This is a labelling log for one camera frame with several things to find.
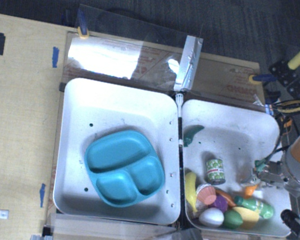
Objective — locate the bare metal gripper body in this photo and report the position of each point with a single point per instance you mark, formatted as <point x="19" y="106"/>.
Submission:
<point x="273" y="174"/>

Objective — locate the small orange toy piece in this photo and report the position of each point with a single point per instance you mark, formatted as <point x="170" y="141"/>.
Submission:
<point x="250" y="191"/>

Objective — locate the yellow lemon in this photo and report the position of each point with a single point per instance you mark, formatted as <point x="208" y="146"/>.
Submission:
<point x="248" y="218"/>

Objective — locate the orange carrot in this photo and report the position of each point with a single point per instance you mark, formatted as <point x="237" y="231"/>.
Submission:
<point x="226" y="197"/>

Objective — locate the green and white can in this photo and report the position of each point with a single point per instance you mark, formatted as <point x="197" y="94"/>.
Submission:
<point x="215" y="171"/>

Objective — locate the purple grapes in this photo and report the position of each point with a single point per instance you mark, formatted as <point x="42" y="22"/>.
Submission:
<point x="220" y="204"/>

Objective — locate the white plastic tray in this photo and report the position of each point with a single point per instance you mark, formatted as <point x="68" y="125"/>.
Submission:
<point x="237" y="125"/>
<point x="85" y="100"/>

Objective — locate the green lime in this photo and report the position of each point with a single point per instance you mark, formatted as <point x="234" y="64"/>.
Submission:
<point x="232" y="219"/>

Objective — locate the pink toy cupcake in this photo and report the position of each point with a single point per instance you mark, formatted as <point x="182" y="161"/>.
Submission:
<point x="206" y="194"/>

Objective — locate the white egg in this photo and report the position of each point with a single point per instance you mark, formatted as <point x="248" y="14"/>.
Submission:
<point x="211" y="217"/>

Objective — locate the yellow banana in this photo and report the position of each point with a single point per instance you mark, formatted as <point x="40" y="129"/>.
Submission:
<point x="191" y="189"/>

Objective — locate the dark green toy vegetable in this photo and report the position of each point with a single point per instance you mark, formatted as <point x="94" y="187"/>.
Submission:
<point x="191" y="133"/>

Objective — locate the blue divided plate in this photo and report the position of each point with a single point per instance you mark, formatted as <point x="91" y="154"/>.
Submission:
<point x="121" y="154"/>

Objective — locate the black cylinder on white bracket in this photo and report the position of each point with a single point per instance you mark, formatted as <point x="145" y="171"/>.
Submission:
<point x="291" y="220"/>

